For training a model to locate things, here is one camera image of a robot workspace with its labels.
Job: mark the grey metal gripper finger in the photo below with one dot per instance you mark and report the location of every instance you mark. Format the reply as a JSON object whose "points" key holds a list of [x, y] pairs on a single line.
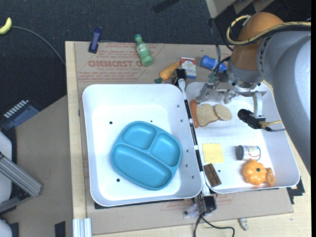
{"points": [[228, 96], [205, 92]]}

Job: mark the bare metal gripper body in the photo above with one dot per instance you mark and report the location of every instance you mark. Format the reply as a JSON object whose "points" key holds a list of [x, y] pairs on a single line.
{"points": [[243, 89]]}

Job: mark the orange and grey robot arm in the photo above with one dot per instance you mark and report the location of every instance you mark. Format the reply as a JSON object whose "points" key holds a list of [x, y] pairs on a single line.
{"points": [[284, 65]]}

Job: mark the round tan biscuit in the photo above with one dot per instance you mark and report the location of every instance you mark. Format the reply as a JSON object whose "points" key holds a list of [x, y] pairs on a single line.
{"points": [[223, 112]]}

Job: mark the tan bread slice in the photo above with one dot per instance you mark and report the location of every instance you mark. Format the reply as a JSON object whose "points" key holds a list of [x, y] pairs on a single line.
{"points": [[206, 115]]}

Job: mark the white and orange carton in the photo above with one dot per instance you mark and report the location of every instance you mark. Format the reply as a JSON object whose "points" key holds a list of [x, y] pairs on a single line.
{"points": [[189, 67]]}

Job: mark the blue bottle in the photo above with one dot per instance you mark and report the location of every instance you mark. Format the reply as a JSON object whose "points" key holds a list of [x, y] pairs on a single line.
{"points": [[209, 62]]}

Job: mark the thin black and white rod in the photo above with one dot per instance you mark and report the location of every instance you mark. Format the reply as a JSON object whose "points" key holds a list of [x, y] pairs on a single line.
{"points": [[191, 122]]}

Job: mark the orange carrot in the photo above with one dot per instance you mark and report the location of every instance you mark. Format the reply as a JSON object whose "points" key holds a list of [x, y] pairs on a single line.
{"points": [[169, 71]]}

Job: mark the white plastic tray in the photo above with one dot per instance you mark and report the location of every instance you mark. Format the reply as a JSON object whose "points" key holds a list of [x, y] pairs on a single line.
{"points": [[103, 102], [247, 134]]}

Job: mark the yellow cheese slice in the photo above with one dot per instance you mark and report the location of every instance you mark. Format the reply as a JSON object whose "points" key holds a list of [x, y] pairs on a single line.
{"points": [[213, 153]]}

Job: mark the white can with grey lid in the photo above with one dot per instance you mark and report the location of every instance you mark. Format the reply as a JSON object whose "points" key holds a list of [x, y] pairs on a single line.
{"points": [[250, 152]]}

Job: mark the green bottle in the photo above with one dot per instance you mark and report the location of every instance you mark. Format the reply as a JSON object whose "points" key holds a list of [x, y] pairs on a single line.
{"points": [[144, 52]]}

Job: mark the brown chocolate bar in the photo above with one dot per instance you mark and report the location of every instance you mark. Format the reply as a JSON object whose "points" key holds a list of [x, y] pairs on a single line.
{"points": [[212, 175]]}

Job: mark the orange pumpkin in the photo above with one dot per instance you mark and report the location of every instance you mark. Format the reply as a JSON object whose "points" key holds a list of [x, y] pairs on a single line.
{"points": [[254, 173]]}

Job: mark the blue divided plate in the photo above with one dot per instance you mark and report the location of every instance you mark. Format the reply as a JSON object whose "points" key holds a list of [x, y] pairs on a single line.
{"points": [[140, 162]]}

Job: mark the brown cardboard board red print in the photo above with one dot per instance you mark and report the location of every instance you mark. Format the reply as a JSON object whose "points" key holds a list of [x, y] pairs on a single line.
{"points": [[138, 221]]}

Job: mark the yellow banana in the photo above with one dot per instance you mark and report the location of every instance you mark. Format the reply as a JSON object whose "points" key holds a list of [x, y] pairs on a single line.
{"points": [[6, 27]]}

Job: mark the black cylinder on white bracket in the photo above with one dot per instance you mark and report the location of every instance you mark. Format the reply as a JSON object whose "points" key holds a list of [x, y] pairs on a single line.
{"points": [[250, 118]]}

